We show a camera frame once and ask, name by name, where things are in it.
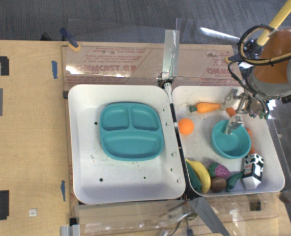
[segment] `toy sink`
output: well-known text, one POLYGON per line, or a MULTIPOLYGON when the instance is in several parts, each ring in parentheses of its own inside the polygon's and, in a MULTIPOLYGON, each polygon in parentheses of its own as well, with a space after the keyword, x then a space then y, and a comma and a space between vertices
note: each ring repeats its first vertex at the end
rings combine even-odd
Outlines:
POLYGON ((185 178, 164 90, 156 86, 77 85, 68 93, 68 104, 73 187, 79 201, 166 200, 183 194, 185 178), (116 115, 120 120, 114 125, 116 115), (114 132, 126 134, 116 136, 114 132), (120 144, 127 146, 127 138, 144 153, 135 158, 125 154, 120 144), (147 149, 149 141, 154 150, 147 149))
MULTIPOLYGON (((206 114, 189 112, 198 102, 222 103, 232 89, 240 87, 179 86, 172 92, 177 120, 190 118, 195 129, 181 135, 180 154, 170 102, 156 86, 77 85, 68 94, 73 187, 85 204, 167 200, 179 198, 186 181, 182 157, 225 165, 231 173, 240 172, 243 158, 225 159, 211 147, 213 126, 229 119, 225 111, 206 114)), ((278 192, 284 175, 265 120, 242 116, 251 129, 252 141, 265 159, 261 184, 246 191, 238 182, 228 192, 201 196, 224 196, 278 192)))

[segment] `teal bowl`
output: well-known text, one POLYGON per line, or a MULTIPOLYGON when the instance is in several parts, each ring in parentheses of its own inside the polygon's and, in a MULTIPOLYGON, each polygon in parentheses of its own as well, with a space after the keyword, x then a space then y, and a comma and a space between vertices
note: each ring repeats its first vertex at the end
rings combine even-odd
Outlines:
POLYGON ((212 149, 226 159, 237 159, 246 156, 251 147, 247 130, 241 125, 231 134, 225 134, 229 120, 221 120, 215 124, 211 134, 212 149))

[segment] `toy orange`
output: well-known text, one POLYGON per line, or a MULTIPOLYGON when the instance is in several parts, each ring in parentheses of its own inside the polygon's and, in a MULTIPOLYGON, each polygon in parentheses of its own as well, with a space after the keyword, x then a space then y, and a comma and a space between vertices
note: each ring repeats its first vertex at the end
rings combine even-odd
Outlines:
POLYGON ((179 132, 183 135, 189 135, 194 131, 195 125, 189 118, 183 118, 178 122, 179 132))

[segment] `black tape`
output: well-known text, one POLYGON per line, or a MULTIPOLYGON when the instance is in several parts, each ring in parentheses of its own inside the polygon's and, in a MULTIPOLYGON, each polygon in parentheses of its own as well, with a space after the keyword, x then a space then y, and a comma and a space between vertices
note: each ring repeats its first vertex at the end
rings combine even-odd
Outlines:
POLYGON ((69 226, 73 226, 73 225, 77 225, 78 222, 77 222, 77 218, 70 218, 69 219, 69 226))
POLYGON ((9 76, 9 59, 7 56, 0 56, 0 75, 9 76))
POLYGON ((289 102, 291 102, 291 94, 288 95, 288 96, 282 97, 281 100, 282 100, 282 103, 289 103, 289 102))
POLYGON ((9 216, 9 190, 0 191, 0 220, 9 216))
POLYGON ((257 194, 252 194, 248 196, 249 200, 249 209, 251 211, 259 211, 262 209, 262 205, 257 194))
MULTIPOLYGON (((173 103, 170 104, 170 108, 171 108, 171 112, 172 112, 173 122, 176 123, 177 119, 176 119, 175 108, 174 108, 174 104, 173 103)), ((187 173, 186 161, 185 161, 185 156, 184 156, 184 152, 183 152, 181 141, 180 141, 180 135, 179 135, 178 127, 175 127, 175 133, 176 133, 178 151, 179 151, 181 164, 182 164, 182 167, 183 167, 183 172, 184 172, 184 177, 185 177, 185 183, 186 183, 185 192, 183 193, 182 198, 185 199, 185 200, 192 199, 192 198, 196 197, 197 194, 190 187, 190 180, 189 180, 189 176, 188 176, 188 173, 187 173)))
POLYGON ((63 92, 62 92, 62 97, 63 97, 64 99, 68 99, 68 93, 69 93, 69 91, 63 91, 63 92))

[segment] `wire cable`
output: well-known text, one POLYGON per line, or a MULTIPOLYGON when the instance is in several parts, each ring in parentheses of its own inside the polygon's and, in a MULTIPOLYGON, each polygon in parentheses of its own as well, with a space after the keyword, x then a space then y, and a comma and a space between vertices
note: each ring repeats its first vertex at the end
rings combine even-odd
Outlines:
POLYGON ((261 106, 262 106, 262 109, 264 110, 264 112, 265 112, 265 114, 269 114, 269 107, 268 107, 268 105, 267 105, 267 103, 266 102, 264 102, 264 100, 263 100, 263 98, 261 99, 261 96, 259 95, 259 93, 258 92, 256 92, 251 86, 249 86, 249 84, 248 84, 248 81, 247 81, 247 79, 245 80, 246 81, 246 85, 237 77, 237 75, 236 74, 234 74, 233 73, 233 71, 231 70, 231 65, 233 64, 233 63, 237 63, 237 62, 243 62, 242 60, 234 60, 234 61, 232 61, 232 62, 230 62, 229 64, 228 64, 228 70, 229 70, 229 72, 230 72, 230 74, 231 74, 231 76, 240 84, 240 86, 242 87, 242 88, 244 88, 244 90, 246 90, 246 91, 248 91, 248 92, 250 92, 252 95, 253 95, 253 97, 254 98, 256 98, 259 102, 260 102, 260 104, 261 104, 261 106))
MULTIPOLYGON (((189 226, 189 224, 188 224, 188 220, 189 220, 189 221, 194 220, 195 218, 197 218, 197 216, 198 216, 198 215, 197 215, 196 213, 191 213, 191 214, 188 214, 188 215, 184 218, 184 219, 186 220, 187 228, 188 228, 188 226, 189 226)), ((177 225, 176 225, 174 231, 171 232, 168 236, 172 236, 172 235, 174 235, 174 234, 176 233, 176 231, 178 230, 178 228, 179 228, 181 222, 182 222, 182 220, 180 220, 180 221, 177 223, 177 225)))
POLYGON ((276 30, 273 27, 267 26, 267 25, 258 25, 258 26, 253 26, 249 28, 240 38, 237 46, 238 46, 238 54, 242 58, 243 61, 252 64, 252 65, 273 65, 276 63, 283 62, 285 60, 291 59, 291 52, 287 54, 283 54, 274 58, 270 59, 250 59, 247 57, 244 53, 244 46, 245 46, 245 39, 247 39, 250 35, 253 33, 259 31, 259 30, 267 30, 269 32, 272 32, 276 30))

